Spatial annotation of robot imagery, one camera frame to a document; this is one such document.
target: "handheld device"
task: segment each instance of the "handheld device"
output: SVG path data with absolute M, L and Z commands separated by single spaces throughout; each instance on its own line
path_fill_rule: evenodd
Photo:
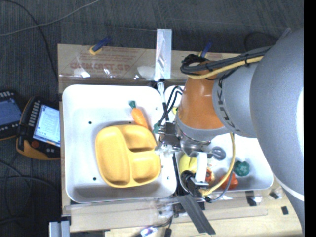
M 16 149 L 24 156 L 53 160 L 60 158 L 58 105 L 32 97 L 24 108 L 18 128 Z
M 16 136 L 21 110 L 21 100 L 15 92 L 0 91 L 0 140 Z

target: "dark gray carpet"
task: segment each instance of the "dark gray carpet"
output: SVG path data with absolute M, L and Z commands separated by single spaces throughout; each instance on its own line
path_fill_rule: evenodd
M 94 0 L 11 0 L 41 23 L 52 22 Z M 0 1 L 0 34 L 35 25 L 20 6 Z M 173 31 L 173 50 L 242 53 L 271 45 L 285 29 L 304 27 L 304 0 L 102 0 L 70 17 L 39 28 L 0 36 L 0 90 L 12 89 L 24 101 L 34 95 L 55 100 L 57 44 L 93 45 L 105 36 L 112 46 L 156 47 L 156 29 Z M 59 161 L 31 160 L 20 154 L 15 140 L 0 142 L 0 161 L 37 181 L 14 176 L 0 165 L 0 236 L 48 236 L 48 222 L 60 217 Z

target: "yellow divided plate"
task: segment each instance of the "yellow divided plate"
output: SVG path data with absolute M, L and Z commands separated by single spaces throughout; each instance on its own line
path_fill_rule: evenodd
M 114 125 L 96 136 L 95 151 L 103 180 L 116 188 L 140 186 L 155 180 L 161 171 L 153 134 L 139 125 Z

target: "device screen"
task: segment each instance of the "device screen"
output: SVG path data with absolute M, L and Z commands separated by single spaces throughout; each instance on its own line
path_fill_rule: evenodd
M 59 110 L 41 106 L 33 138 L 60 147 Z
M 14 99 L 10 98 L 0 102 L 0 126 L 18 122 L 21 119 L 21 111 Z

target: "toy carrot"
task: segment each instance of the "toy carrot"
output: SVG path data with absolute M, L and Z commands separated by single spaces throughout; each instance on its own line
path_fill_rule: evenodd
M 135 101 L 130 101 L 129 105 L 132 108 L 131 114 L 135 123 L 148 129 L 148 124 L 144 117 L 144 114 L 140 109 L 136 108 Z

